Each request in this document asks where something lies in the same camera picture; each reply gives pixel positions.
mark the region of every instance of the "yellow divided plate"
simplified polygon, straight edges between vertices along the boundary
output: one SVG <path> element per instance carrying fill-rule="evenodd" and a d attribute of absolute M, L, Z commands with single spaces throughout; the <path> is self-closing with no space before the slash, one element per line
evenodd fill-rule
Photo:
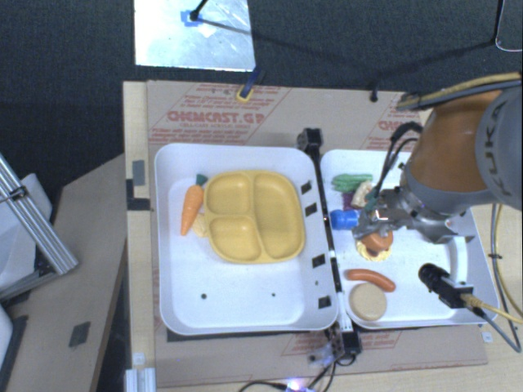
<path fill-rule="evenodd" d="M 205 188 L 205 220 L 214 251 L 234 263 L 274 263 L 305 244 L 302 210 L 293 184 L 272 171 L 233 171 Z"/>

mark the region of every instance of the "plastic carrot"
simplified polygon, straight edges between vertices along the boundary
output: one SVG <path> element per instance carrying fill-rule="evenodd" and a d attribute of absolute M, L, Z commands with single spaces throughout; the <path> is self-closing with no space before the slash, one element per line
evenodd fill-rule
<path fill-rule="evenodd" d="M 203 185 L 207 181 L 207 177 L 201 174 L 196 176 L 196 184 L 187 189 L 186 198 L 183 201 L 183 209 L 181 210 L 181 234 L 186 235 L 190 227 L 193 225 L 199 209 L 203 203 Z"/>

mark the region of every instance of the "metal frame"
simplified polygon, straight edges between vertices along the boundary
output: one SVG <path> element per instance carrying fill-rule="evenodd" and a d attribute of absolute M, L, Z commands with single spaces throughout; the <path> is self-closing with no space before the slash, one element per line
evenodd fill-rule
<path fill-rule="evenodd" d="M 0 301 L 11 299 L 56 276 L 66 274 L 78 265 L 78 260 L 61 242 L 49 221 L 36 206 L 30 193 L 0 154 L 0 203 L 4 202 L 9 205 L 34 239 L 52 271 L 35 270 L 34 273 L 0 291 Z"/>

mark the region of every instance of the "tan table surface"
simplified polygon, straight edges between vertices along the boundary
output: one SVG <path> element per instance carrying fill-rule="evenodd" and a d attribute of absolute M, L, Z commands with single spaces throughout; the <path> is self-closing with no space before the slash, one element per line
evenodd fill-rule
<path fill-rule="evenodd" d="M 27 327 L 7 391 L 95 391 L 124 274 L 124 161 L 119 156 L 64 187 L 54 227 L 80 262 L 7 310 Z M 75 326 L 85 343 L 69 347 Z"/>

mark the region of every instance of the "white tray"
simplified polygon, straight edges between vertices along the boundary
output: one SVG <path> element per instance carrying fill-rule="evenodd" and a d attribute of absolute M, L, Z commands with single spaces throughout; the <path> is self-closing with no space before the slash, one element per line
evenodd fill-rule
<path fill-rule="evenodd" d="M 337 300 L 312 161 L 291 148 L 172 144 L 154 162 L 158 213 L 160 313 L 182 335 L 320 330 L 337 317 Z M 294 184 L 306 216 L 306 243 L 289 261 L 239 265 L 222 260 L 208 238 L 180 235 L 181 206 L 197 173 L 269 170 Z M 302 194 L 302 185 L 311 189 Z M 325 264 L 312 265 L 324 255 Z"/>
<path fill-rule="evenodd" d="M 402 154 L 398 163 L 401 161 L 405 163 L 408 157 L 408 154 Z M 332 189 L 333 177 L 342 173 L 371 173 L 374 178 L 373 183 L 376 184 L 384 158 L 385 153 L 378 151 L 327 152 L 321 161 L 321 171 L 329 211 L 342 209 L 342 196 Z M 395 167 L 389 172 L 383 188 L 393 188 L 399 181 L 400 170 Z M 337 263 L 342 276 L 343 297 L 350 318 L 361 327 L 368 329 L 483 323 L 483 319 L 476 317 L 469 310 L 450 309 L 434 292 L 430 293 L 418 277 L 419 268 L 426 263 L 433 263 L 449 272 L 452 267 L 452 274 L 459 274 L 467 283 L 474 285 L 476 296 L 491 305 L 498 306 L 486 256 L 470 211 L 460 219 L 459 224 L 461 230 L 468 236 L 468 242 L 464 239 L 458 240 L 457 247 L 456 243 L 449 245 L 428 243 L 422 239 L 418 231 L 402 228 L 394 233 L 390 257 L 381 262 L 367 261 L 360 256 L 355 249 L 351 231 L 333 230 Z M 386 293 L 387 311 L 378 321 L 364 321 L 351 311 L 349 294 L 351 289 L 361 282 L 351 282 L 343 277 L 343 272 L 349 269 L 374 270 L 396 283 L 396 290 Z"/>

